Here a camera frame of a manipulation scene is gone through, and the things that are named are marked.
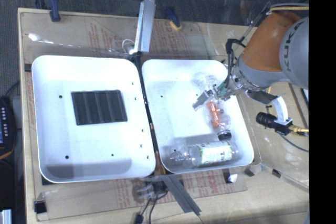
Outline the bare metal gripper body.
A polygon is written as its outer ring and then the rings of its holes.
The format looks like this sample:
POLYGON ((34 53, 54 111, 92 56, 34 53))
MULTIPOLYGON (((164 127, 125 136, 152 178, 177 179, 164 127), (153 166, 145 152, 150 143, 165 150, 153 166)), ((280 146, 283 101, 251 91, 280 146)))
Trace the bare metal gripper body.
POLYGON ((215 99, 224 101, 248 90, 247 80, 235 74, 228 74, 223 82, 215 82, 211 86, 215 99))

